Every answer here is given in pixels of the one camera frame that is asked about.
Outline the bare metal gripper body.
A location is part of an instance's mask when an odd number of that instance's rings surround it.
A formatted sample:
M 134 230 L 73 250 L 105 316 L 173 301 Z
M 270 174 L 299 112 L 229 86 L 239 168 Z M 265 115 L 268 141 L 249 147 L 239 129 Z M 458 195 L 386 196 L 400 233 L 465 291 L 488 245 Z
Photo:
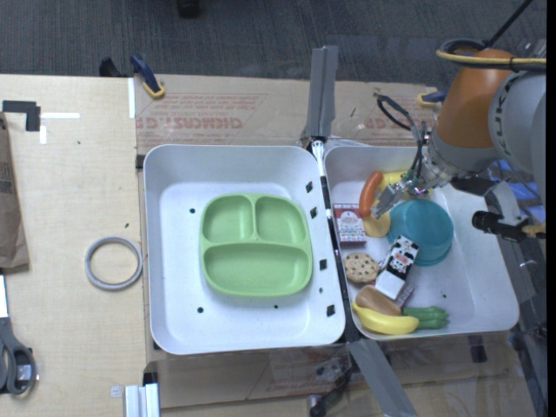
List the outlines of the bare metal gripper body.
M 457 169 L 442 160 L 423 157 L 413 168 L 406 170 L 387 185 L 387 193 L 394 199 L 421 198 L 432 189 L 447 185 L 457 174 Z

